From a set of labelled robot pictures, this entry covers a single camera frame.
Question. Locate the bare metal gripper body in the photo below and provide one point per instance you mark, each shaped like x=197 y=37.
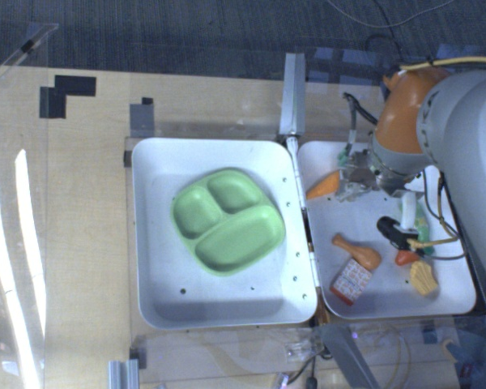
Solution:
x=364 y=170

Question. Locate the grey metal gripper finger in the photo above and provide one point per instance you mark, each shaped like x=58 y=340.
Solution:
x=347 y=192

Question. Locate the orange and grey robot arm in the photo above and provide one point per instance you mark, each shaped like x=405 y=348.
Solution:
x=457 y=136

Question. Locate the orange carrot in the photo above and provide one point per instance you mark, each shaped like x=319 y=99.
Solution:
x=326 y=185

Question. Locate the brown chicken drumstick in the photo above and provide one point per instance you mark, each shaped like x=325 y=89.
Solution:
x=362 y=255

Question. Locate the green patterned packet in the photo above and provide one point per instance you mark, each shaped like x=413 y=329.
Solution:
x=422 y=221

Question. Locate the red-orange toy vegetable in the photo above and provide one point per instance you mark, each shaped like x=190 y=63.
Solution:
x=405 y=258

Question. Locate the orange and white carton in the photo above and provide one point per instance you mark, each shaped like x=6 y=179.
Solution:
x=350 y=282

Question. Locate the white plastic tray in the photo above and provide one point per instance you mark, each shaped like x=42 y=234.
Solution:
x=389 y=294
x=162 y=290

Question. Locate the yellow ridged biscuit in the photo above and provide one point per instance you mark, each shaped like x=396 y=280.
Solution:
x=423 y=279

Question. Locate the green divided plate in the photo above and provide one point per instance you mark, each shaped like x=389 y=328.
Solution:
x=235 y=241

